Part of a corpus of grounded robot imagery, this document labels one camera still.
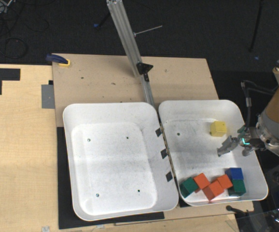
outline green cube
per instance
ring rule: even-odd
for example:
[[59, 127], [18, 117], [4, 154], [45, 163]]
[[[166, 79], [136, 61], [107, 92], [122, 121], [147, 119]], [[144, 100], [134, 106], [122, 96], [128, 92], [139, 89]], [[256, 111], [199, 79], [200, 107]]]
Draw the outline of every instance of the green cube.
[[182, 196], [185, 198], [185, 197], [189, 196], [192, 192], [197, 190], [199, 187], [192, 178], [189, 178], [189, 179], [185, 180], [184, 182], [182, 182], [179, 185], [179, 188], [180, 188], [180, 192], [181, 192]]
[[246, 187], [244, 180], [232, 180], [233, 186], [228, 189], [228, 194], [230, 196], [240, 197], [246, 193]]

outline yellow cube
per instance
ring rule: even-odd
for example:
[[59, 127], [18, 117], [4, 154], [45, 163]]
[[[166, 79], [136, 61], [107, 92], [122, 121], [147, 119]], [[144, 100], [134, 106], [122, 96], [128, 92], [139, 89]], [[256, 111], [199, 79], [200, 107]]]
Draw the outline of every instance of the yellow cube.
[[213, 137], [222, 137], [226, 132], [224, 121], [215, 121], [210, 125], [210, 133]]

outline metal bracket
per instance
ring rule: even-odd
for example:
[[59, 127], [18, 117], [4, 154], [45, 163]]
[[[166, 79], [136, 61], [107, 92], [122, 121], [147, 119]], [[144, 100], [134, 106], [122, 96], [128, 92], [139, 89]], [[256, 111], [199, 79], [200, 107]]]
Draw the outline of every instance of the metal bracket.
[[42, 227], [42, 232], [50, 232], [49, 226], [43, 226]]
[[136, 67], [139, 71], [139, 74], [142, 75], [142, 74], [148, 73], [153, 68], [153, 65], [144, 64], [144, 63], [137, 63]]
[[146, 82], [149, 82], [148, 72], [153, 68], [151, 64], [137, 63], [136, 67], [140, 75], [144, 76]]

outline black floor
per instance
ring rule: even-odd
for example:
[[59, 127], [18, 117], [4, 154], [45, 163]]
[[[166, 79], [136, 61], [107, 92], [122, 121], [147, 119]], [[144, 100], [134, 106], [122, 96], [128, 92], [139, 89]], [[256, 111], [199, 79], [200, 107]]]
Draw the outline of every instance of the black floor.
[[[123, 1], [134, 32], [162, 25], [136, 37], [142, 56], [205, 58], [219, 98], [234, 101], [244, 118], [240, 81], [277, 85], [272, 69], [279, 60], [279, 0], [262, 3], [253, 51], [260, 0]], [[13, 1], [0, 14], [0, 63], [49, 64], [48, 53], [125, 55], [111, 17], [100, 30], [94, 27], [107, 13], [106, 0]], [[270, 97], [251, 98], [254, 126]], [[257, 154], [264, 174], [279, 166], [270, 152]], [[267, 202], [264, 210], [274, 208]]]

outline black clip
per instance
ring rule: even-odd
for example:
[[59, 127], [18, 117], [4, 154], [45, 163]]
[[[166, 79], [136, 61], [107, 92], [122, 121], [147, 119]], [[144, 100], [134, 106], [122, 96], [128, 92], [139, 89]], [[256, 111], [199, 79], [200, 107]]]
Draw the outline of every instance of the black clip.
[[148, 72], [153, 68], [151, 64], [137, 63], [136, 67], [140, 75], [144, 76], [146, 82], [149, 82]]

